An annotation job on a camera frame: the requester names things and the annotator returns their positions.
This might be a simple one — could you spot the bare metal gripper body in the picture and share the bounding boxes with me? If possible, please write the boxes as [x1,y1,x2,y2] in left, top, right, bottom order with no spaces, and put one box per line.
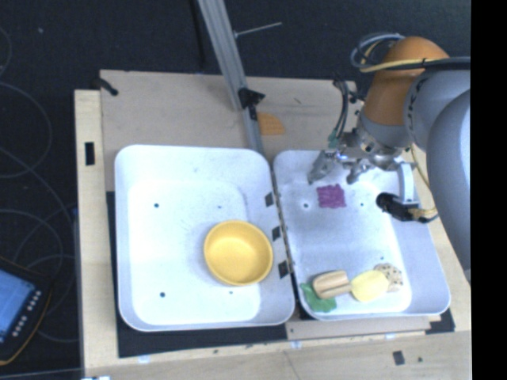
[326,130,404,173]

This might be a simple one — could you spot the purple grapes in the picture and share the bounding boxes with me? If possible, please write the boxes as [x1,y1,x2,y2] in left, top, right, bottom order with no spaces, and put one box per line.
[316,184,347,210]

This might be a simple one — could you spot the white plastic tray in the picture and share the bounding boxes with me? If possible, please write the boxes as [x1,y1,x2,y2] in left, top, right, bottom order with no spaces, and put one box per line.
[113,144,296,333]
[272,149,452,321]

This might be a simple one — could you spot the chocolate chip biscuit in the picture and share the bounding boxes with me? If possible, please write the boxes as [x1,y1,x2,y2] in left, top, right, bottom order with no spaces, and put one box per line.
[373,263,405,293]

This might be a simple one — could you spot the tan bread roll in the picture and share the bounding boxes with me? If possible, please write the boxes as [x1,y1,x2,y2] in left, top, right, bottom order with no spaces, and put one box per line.
[312,270,353,301]

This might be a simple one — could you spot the yellow toy cheese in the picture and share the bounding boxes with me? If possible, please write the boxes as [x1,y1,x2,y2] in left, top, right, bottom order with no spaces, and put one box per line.
[350,270,390,303]

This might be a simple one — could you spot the yellow bowl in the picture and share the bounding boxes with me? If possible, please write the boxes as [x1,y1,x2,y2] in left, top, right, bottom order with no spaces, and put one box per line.
[203,219,275,287]

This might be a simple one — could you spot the green lettuce leaf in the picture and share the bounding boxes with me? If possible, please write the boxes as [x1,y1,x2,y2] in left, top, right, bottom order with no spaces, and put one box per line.
[299,282,338,314]

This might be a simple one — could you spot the brown cardboard board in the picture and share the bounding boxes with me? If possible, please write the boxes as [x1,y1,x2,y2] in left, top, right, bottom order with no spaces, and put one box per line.
[98,69,443,340]

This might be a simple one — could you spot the black cylinder on white bracket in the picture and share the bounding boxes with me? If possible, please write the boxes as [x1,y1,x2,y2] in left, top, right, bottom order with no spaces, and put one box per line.
[375,161,421,222]

